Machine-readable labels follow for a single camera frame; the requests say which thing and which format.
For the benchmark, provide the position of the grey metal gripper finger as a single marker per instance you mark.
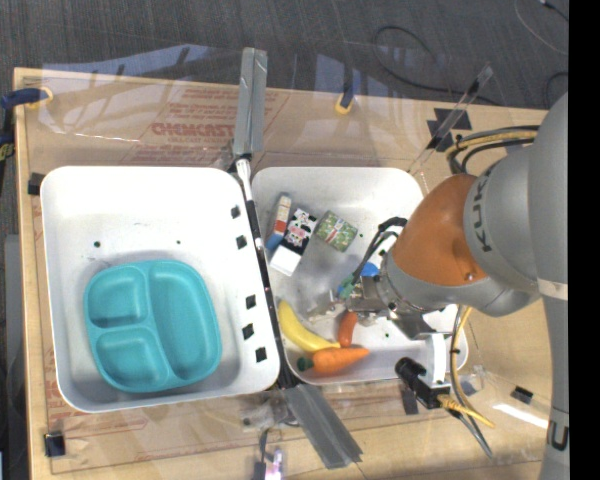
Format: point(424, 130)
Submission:
point(324, 310)
point(366, 319)

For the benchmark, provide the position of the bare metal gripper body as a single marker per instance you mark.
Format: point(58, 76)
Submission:
point(367, 294)

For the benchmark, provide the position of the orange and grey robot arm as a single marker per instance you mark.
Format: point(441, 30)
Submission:
point(510, 228)

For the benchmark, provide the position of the orange sausage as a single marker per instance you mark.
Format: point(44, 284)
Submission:
point(347, 329)

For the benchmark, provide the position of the blue round object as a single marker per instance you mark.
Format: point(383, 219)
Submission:
point(370, 269)

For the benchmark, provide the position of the yellow banana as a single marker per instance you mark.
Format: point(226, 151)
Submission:
point(297, 332)

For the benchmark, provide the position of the orange carrot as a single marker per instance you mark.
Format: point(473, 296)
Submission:
point(337, 359)

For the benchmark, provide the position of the green patterned carton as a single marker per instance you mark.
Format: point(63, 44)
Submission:
point(336, 231)

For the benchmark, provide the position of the cow print milk carton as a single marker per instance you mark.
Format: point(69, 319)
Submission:
point(296, 240)

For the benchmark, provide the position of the white plastic tray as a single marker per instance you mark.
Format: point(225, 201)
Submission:
point(375, 193)
point(145, 203)

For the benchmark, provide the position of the teal divided plate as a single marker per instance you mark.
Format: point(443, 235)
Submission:
point(155, 323)

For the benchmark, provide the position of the brown cardboard board red print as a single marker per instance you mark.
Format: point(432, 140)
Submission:
point(300, 128)

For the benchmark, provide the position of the black cylinder on white bracket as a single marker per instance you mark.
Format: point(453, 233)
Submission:
point(428, 387)

